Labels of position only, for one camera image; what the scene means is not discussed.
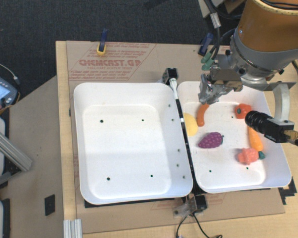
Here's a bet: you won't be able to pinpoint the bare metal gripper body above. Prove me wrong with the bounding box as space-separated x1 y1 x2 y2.
208 54 272 93

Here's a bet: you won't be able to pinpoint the orange sausage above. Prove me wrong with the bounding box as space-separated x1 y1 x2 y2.
197 103 211 127

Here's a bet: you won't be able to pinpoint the orange bell pepper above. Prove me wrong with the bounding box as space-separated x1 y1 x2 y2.
234 103 253 119

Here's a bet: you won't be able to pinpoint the yellow lemon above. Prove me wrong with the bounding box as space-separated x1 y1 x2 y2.
183 112 199 137

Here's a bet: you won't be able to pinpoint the purple grapes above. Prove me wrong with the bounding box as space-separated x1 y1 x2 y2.
198 131 225 149

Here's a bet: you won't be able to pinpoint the thin black and white rod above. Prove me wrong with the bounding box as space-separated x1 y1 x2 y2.
169 77 197 196

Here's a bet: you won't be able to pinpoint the orange carrot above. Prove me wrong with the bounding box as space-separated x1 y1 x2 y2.
247 126 266 160

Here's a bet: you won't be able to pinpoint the pink strawberry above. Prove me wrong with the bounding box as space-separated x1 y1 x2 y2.
236 147 260 166

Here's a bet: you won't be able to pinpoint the white plastic tray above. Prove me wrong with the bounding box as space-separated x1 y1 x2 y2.
73 82 194 206
176 80 292 194

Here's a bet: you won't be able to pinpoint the brown cardboard board red print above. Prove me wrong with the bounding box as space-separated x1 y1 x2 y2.
65 40 286 234

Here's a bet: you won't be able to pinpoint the black block with thin wires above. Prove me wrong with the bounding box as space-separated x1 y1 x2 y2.
173 194 209 218
163 67 179 85

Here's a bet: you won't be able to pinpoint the black cylinder on white bracket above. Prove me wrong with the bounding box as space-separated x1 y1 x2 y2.
245 82 297 144

